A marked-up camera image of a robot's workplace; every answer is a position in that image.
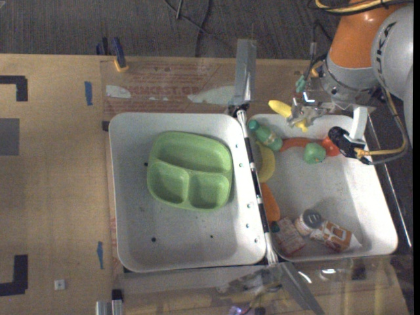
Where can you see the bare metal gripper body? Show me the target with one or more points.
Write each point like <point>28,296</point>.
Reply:
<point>341,97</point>

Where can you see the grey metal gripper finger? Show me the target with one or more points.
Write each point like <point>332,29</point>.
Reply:
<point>313,114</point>
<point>295,117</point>

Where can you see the yellow corn cob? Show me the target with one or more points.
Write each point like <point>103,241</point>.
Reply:
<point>279,107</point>

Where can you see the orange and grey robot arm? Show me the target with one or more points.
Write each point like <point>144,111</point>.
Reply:
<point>356,34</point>

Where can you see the orange sausage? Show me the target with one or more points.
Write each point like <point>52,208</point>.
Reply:
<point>295,143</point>

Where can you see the green bottle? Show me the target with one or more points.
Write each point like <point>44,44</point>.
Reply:
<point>267,138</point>

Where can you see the red round toy fruit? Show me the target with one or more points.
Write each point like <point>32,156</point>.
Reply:
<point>330,148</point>

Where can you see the green apple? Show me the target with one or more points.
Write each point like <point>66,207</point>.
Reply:
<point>314,153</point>

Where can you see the yellow banana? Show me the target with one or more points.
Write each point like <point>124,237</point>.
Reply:
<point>266,164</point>

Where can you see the thin black and white rod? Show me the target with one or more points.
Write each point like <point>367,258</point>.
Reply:
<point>252,162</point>

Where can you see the white plastic tray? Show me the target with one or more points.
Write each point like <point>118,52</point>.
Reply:
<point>334,189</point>
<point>183,238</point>

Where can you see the orange carrot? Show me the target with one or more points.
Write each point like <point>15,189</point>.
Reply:
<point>270,203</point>

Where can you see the small can with grey lid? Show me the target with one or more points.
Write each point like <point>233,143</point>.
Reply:
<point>310,220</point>

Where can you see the green divided plate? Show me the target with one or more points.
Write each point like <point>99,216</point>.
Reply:
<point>188,167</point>

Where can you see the red and white packet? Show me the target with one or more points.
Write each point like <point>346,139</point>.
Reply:
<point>288,236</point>

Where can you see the brown and white carton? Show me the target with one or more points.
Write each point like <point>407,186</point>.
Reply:
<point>334,236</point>

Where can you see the small white square block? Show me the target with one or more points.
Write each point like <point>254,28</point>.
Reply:
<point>59,284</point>

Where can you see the black cylinder on white bracket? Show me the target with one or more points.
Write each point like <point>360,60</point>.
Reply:
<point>343,141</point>

